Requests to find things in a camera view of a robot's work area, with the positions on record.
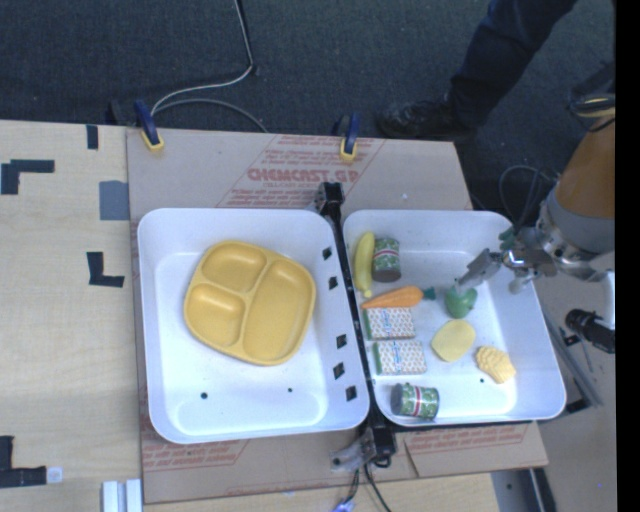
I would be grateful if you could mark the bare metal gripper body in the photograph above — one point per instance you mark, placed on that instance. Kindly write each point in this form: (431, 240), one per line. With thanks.
(555, 257)

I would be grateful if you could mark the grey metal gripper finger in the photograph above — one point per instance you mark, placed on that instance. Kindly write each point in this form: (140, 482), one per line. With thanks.
(521, 284)
(482, 265)

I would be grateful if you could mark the white plastic tray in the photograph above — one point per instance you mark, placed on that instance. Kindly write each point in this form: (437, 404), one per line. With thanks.
(240, 400)
(505, 320)

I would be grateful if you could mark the green bell pepper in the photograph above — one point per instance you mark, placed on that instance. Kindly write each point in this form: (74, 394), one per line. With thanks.
(461, 302)

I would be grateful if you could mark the yellow round slice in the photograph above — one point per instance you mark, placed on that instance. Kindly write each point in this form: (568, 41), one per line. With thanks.
(453, 341)

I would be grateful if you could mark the yellow corn cob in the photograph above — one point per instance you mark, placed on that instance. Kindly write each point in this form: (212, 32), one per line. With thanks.
(495, 364)

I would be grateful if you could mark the orange carrot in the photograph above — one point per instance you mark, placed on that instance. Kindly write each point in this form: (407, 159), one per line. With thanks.
(395, 298)

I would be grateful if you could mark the green and white can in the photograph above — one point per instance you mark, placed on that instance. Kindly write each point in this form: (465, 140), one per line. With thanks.
(386, 260)
(416, 401)

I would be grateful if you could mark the green and orange patterned packet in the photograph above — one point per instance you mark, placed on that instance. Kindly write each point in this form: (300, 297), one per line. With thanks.
(390, 323)
(400, 357)

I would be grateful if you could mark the yellow banana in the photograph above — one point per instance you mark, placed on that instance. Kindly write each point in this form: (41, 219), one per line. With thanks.
(364, 260)

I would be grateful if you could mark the thin black rod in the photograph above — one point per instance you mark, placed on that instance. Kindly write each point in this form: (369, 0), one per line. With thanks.
(352, 305)

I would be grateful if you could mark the person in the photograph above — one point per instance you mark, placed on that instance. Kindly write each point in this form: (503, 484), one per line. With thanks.
(495, 55)

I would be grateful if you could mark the yellow divided plate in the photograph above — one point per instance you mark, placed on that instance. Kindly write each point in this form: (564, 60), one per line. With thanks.
(250, 302)

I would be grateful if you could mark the brown cardboard board red print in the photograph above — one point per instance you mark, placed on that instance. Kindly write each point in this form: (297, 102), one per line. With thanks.
(200, 170)

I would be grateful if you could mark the black cylinder on white bracket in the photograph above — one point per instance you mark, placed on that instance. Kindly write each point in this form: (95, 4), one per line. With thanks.
(592, 327)

